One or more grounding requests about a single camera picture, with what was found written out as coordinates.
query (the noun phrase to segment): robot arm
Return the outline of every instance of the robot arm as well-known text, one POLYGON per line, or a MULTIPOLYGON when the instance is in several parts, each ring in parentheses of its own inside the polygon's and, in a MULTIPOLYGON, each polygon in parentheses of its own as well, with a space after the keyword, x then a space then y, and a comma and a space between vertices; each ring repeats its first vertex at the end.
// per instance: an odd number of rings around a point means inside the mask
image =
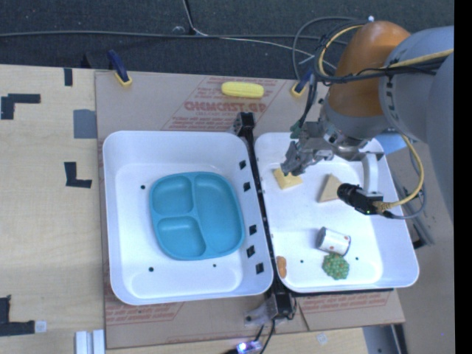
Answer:
MULTIPOLYGON (((410 35, 387 21, 362 24, 343 52, 335 75, 329 76, 322 68, 322 57, 330 41, 346 28, 325 39, 316 53, 314 82, 328 82, 331 87, 318 121, 298 121, 294 130, 298 141, 290 144, 282 171, 296 176, 334 156, 362 161, 366 153, 360 149, 394 128, 407 145, 408 138, 429 144, 453 218, 454 27, 410 35)), ((344 186, 339 194, 352 206, 358 204, 358 197, 374 202, 377 209, 391 206, 382 205, 378 195, 370 198, 369 190, 360 187, 344 186)))

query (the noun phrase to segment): metal can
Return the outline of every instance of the metal can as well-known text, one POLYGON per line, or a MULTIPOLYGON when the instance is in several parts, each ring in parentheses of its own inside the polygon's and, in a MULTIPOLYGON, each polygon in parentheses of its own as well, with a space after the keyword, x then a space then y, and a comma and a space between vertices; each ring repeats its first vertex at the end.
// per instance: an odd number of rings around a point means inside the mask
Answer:
POLYGON ((322 227, 316 236, 316 248, 344 256, 351 245, 351 237, 322 227))

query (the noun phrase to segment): yellow and blue clamp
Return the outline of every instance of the yellow and blue clamp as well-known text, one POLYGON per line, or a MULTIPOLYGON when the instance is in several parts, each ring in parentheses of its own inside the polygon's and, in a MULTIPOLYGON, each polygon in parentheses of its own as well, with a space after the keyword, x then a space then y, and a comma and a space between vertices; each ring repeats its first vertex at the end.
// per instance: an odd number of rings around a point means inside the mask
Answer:
POLYGON ((298 82, 295 83, 294 86, 292 86, 292 89, 290 92, 292 95, 295 97, 301 97, 302 94, 305 92, 305 89, 307 88, 307 83, 310 81, 310 77, 313 74, 313 71, 309 69, 302 77, 302 79, 298 82))
POLYGON ((128 75, 125 64, 122 62, 119 55, 114 50, 109 50, 107 51, 106 56, 116 71, 115 76, 119 83, 122 86, 129 86, 133 82, 133 79, 131 79, 131 76, 128 75))

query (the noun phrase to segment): cardboard box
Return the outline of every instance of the cardboard box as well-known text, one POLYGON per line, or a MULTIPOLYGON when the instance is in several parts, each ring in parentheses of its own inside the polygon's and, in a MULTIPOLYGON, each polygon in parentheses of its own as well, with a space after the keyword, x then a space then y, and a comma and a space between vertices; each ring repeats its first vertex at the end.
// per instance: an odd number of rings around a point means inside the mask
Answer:
MULTIPOLYGON (((254 113, 257 137, 288 132, 305 108, 305 96, 290 93, 292 80, 248 79, 190 74, 132 72, 133 83, 121 86, 113 72, 96 72, 97 139, 103 236, 105 332, 108 349, 216 339, 251 339, 259 326, 245 324, 245 312, 261 305, 264 295, 161 305, 132 306, 113 294, 108 271, 108 241, 102 146, 105 138, 128 131, 231 131, 237 113, 254 113), (264 86, 261 99, 221 94, 224 81, 264 86)), ((327 89, 319 86, 319 95, 327 89)), ((315 119, 319 106, 308 119, 315 119)), ((298 297, 295 318, 277 326, 276 334, 404 322, 397 292, 361 292, 298 297)))

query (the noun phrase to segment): blue divided plate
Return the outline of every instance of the blue divided plate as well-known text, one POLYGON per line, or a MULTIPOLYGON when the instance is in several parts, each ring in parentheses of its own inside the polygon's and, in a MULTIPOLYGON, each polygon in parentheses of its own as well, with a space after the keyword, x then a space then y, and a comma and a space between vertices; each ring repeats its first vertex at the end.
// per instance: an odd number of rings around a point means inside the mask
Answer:
POLYGON ((216 173, 160 178, 150 189, 150 211, 159 245, 177 260, 222 257, 244 240, 243 214, 235 191, 216 173))

